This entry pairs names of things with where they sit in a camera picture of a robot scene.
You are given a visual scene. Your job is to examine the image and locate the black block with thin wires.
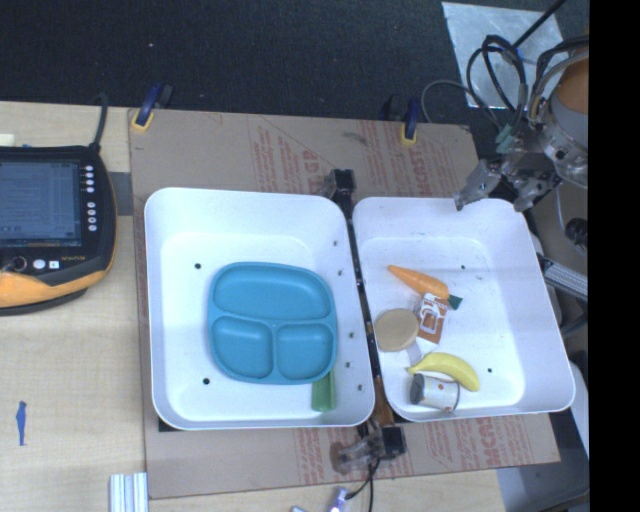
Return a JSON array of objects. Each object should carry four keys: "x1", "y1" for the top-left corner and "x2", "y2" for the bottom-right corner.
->
[
  {"x1": 319, "y1": 168, "x2": 358, "y2": 202},
  {"x1": 331, "y1": 423, "x2": 407, "y2": 474}
]

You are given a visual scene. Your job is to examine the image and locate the tan round biscuit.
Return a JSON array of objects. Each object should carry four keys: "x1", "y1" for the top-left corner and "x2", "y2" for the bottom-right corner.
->
[{"x1": 373, "y1": 307, "x2": 421, "y2": 353}]

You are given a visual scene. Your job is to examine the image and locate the white can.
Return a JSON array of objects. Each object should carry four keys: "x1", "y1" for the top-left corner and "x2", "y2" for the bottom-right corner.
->
[{"x1": 409, "y1": 372, "x2": 462, "y2": 414}]

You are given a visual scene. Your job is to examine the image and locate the orange carrot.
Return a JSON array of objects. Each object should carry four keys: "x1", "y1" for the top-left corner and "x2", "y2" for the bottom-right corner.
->
[{"x1": 386, "y1": 263, "x2": 464, "y2": 309}]

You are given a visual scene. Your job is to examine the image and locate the white plastic tray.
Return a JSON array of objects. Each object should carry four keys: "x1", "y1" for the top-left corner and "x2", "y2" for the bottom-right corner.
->
[
  {"x1": 351, "y1": 195, "x2": 577, "y2": 423},
  {"x1": 143, "y1": 186, "x2": 377, "y2": 432}
]

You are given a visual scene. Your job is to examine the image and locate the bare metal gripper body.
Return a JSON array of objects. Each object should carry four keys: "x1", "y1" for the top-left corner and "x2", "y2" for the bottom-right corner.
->
[{"x1": 502, "y1": 135, "x2": 590, "y2": 190}]

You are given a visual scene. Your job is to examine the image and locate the yellow banana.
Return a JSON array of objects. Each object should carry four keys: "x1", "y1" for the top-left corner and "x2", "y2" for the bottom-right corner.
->
[{"x1": 405, "y1": 351, "x2": 482, "y2": 393}]

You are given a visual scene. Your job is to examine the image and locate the blue divided plate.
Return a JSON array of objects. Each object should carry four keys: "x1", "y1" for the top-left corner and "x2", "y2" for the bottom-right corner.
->
[{"x1": 206, "y1": 260, "x2": 338, "y2": 386}]

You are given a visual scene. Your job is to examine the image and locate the orange and white packet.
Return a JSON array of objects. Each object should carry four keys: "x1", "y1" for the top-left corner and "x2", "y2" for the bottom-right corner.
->
[{"x1": 414, "y1": 291, "x2": 450, "y2": 346}]

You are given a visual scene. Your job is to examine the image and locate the brown cardboard board, red print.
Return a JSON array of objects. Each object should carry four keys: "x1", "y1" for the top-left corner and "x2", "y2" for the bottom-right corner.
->
[{"x1": 127, "y1": 107, "x2": 562, "y2": 500}]

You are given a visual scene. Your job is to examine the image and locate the thin black and white rod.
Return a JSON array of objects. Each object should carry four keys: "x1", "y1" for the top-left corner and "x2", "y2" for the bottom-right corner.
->
[{"x1": 341, "y1": 192, "x2": 390, "y2": 424}]

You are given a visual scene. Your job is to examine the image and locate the green cylinder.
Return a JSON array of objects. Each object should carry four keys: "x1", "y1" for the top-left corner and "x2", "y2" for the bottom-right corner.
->
[{"x1": 310, "y1": 371, "x2": 338, "y2": 413}]

